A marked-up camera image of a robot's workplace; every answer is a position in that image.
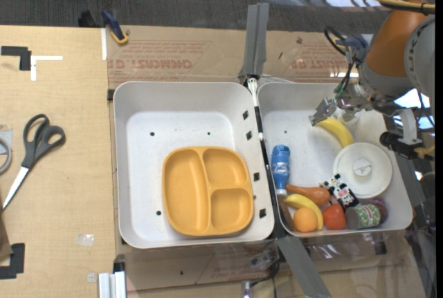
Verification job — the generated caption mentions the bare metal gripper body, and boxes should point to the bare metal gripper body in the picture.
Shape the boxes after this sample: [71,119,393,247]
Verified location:
[336,81,386,115]

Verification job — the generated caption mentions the yellow banana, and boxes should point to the yellow banana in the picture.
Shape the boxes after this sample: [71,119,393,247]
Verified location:
[316,117,354,149]
[283,193,325,231]

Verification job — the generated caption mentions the white plastic tray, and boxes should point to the white plastic tray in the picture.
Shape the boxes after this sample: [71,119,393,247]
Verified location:
[113,80,275,250]
[257,82,414,239]

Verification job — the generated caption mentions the blue plastic bottle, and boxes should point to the blue plastic bottle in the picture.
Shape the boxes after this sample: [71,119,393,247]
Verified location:
[270,145,291,196]

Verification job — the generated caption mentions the black and white cow carton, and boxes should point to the black and white cow carton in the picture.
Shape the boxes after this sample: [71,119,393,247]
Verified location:
[318,173,361,212]

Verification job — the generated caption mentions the orange brown toy pear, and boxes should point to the orange brown toy pear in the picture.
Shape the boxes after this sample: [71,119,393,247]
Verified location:
[285,183,332,207]

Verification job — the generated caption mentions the green patterned can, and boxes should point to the green patterned can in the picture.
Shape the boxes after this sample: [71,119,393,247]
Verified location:
[345,203,382,231]

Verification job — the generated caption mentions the red toy tomato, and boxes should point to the red toy tomato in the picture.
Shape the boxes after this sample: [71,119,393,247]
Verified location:
[322,203,347,231]

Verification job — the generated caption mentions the brown sausage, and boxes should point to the brown sausage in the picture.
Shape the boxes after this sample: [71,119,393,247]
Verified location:
[278,195,296,232]

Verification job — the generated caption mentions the orange toy fruit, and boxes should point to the orange toy fruit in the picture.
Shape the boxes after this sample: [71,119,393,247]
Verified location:
[293,207,319,234]

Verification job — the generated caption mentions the brown cardboard board, red print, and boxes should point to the brown cardboard board, red print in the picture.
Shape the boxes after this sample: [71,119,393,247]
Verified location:
[105,25,418,292]

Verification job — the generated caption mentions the orange divided plate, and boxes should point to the orange divided plate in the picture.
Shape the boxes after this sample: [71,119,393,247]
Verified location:
[161,146,255,238]

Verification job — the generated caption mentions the grey tape roll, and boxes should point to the grey tape roll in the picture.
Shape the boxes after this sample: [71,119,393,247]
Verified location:
[0,124,15,176]

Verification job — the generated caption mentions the black cylinder on white bracket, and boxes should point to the black cylinder on white bracket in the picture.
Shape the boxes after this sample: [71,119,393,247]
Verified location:
[379,109,425,160]

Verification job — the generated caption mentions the grey handled scissors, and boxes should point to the grey handled scissors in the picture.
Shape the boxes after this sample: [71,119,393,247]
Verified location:
[2,113,67,211]

